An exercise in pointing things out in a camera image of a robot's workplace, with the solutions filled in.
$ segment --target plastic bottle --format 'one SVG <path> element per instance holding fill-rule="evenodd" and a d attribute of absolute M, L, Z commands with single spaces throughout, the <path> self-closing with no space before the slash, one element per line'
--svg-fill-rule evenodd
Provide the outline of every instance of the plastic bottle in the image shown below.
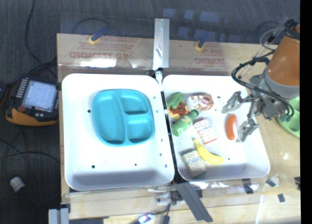
<path fill-rule="evenodd" d="M 181 136 L 182 133 L 193 124 L 194 118 L 199 115 L 197 110 L 191 110 L 188 114 L 184 115 L 175 124 L 172 125 L 171 131 L 174 136 Z"/>

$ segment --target red and white box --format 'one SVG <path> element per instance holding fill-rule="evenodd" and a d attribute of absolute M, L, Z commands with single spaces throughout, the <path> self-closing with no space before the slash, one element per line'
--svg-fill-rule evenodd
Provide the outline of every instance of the red and white box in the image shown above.
<path fill-rule="evenodd" d="M 212 142 L 218 138 L 207 118 L 193 124 L 203 144 Z"/>

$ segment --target banana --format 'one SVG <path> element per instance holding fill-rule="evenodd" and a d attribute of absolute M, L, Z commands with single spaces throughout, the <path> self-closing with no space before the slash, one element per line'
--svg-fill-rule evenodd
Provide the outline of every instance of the banana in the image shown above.
<path fill-rule="evenodd" d="M 206 150 L 204 146 L 202 146 L 197 139 L 194 139 L 194 143 L 196 144 L 196 150 L 199 154 L 199 156 L 214 165 L 220 165 L 224 162 L 224 158 L 221 156 L 213 155 L 209 151 Z"/>

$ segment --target carrot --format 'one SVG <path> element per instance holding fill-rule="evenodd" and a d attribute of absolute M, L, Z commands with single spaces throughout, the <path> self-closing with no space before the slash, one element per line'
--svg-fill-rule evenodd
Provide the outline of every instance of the carrot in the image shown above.
<path fill-rule="evenodd" d="M 234 122 L 235 122 L 235 120 L 236 120 L 236 116 L 234 114 L 231 114 L 226 121 L 226 125 L 225 125 L 226 135 L 227 135 L 228 139 L 230 139 L 230 140 L 234 140 L 234 138 L 235 138 L 235 134 L 234 134 Z"/>

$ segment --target blue plate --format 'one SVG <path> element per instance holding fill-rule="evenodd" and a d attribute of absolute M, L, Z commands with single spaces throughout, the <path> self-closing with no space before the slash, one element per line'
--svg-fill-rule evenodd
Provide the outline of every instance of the blue plate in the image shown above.
<path fill-rule="evenodd" d="M 149 101 L 136 90 L 99 92 L 93 99 L 92 113 L 96 133 L 107 145 L 134 145 L 148 141 L 155 133 Z"/>

